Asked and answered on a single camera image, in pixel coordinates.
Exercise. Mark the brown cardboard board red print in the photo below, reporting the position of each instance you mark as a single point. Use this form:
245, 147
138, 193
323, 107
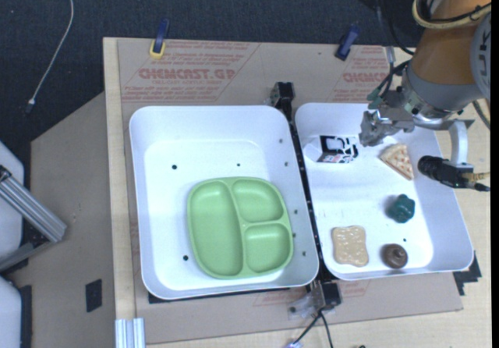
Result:
195, 69

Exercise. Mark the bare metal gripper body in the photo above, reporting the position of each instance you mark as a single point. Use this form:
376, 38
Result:
397, 114

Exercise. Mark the black cylinder on white bracket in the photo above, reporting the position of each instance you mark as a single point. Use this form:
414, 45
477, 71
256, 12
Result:
440, 169

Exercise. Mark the green divided plate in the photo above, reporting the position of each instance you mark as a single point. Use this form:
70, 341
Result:
218, 229

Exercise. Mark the green broccoli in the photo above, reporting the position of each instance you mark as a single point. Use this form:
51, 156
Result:
400, 209

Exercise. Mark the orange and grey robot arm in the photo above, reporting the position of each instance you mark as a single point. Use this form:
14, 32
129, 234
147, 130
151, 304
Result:
444, 50

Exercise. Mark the white plastic tray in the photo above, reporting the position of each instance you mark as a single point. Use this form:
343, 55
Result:
175, 143
358, 198

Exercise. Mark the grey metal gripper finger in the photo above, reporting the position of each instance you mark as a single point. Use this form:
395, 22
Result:
367, 130
384, 135

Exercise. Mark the black and white carton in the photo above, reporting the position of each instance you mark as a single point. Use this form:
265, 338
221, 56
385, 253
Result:
335, 151

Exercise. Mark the beige bread slice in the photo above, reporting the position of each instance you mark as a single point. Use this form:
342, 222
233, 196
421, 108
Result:
350, 246

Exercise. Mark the thin black rod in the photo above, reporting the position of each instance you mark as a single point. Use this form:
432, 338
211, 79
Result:
308, 198

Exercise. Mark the yellow pizza slice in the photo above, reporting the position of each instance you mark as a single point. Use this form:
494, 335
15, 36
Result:
399, 161

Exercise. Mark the brown doughnut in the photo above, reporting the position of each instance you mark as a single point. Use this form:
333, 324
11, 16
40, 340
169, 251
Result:
394, 256

